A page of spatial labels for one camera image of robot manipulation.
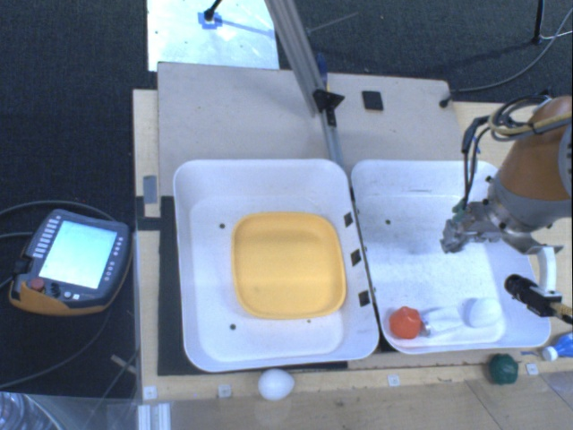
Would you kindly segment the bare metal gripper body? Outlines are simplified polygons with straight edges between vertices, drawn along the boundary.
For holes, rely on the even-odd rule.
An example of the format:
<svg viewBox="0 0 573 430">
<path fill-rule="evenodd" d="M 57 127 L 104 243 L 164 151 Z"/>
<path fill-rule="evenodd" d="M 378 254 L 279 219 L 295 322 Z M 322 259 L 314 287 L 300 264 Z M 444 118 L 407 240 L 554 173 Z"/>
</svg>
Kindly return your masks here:
<svg viewBox="0 0 573 430">
<path fill-rule="evenodd" d="M 469 243 L 503 241 L 519 253 L 537 253 L 533 231 L 498 201 L 483 199 L 457 209 L 457 251 Z"/>
</svg>

